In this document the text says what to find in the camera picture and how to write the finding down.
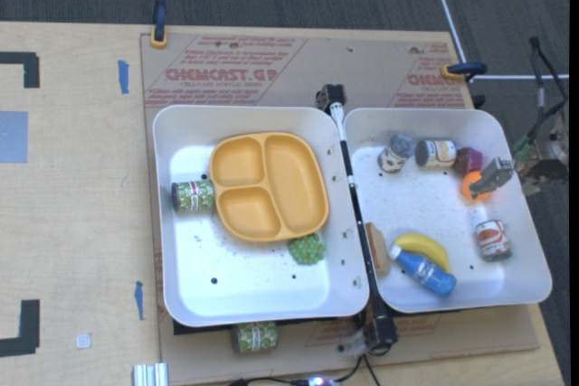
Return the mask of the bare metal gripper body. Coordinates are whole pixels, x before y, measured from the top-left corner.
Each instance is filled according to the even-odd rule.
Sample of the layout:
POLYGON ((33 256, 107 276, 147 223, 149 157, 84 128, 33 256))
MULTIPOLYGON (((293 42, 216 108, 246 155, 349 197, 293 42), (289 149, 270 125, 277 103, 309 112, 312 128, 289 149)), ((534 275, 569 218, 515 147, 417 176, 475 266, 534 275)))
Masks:
POLYGON ((568 140, 559 134, 533 142, 523 137, 514 148, 514 159, 525 196, 539 193, 551 181, 564 184, 569 180, 568 140))

